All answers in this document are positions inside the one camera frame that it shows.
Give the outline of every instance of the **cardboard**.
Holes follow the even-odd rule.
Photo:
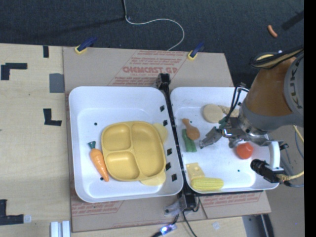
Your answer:
[[[69,169],[71,182],[72,231],[90,231],[170,223],[164,206],[177,196],[87,203],[74,188],[68,96],[78,86],[153,86],[159,73],[171,77],[170,90],[181,86],[233,86],[225,55],[199,53],[194,61],[186,52],[88,48],[78,55],[74,47],[63,48]],[[201,197],[201,207],[188,213],[188,220],[203,220],[268,213],[265,192]]]

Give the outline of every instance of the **yellow cable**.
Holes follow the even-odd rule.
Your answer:
[[[300,137],[302,143],[304,144],[304,138],[301,135],[300,131],[297,129],[297,126],[293,126],[294,130],[296,131],[297,135]],[[276,175],[280,180],[282,181],[289,181],[289,180],[293,180],[295,178],[298,178],[300,176],[304,175],[304,171],[302,171],[301,173],[297,174],[297,175],[293,175],[293,176],[287,176],[287,175],[283,175],[283,174],[279,174]]]

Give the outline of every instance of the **beige round toy food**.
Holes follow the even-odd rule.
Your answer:
[[[213,104],[205,105],[202,113],[205,120],[210,123],[218,123],[223,118],[222,109]]]

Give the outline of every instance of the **black floor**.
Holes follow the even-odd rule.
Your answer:
[[[128,24],[122,0],[0,0],[0,42],[76,46],[94,36],[95,47],[168,50],[182,37],[169,21]],[[304,44],[304,0],[126,0],[132,22],[177,21],[185,38],[174,51],[225,53],[234,84],[249,87],[249,66],[262,52]],[[272,37],[272,25],[278,37]]]

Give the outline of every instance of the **yellow corn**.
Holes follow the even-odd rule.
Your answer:
[[[220,178],[194,178],[191,181],[191,186],[193,189],[198,191],[214,191],[221,189],[224,186],[224,181]]]

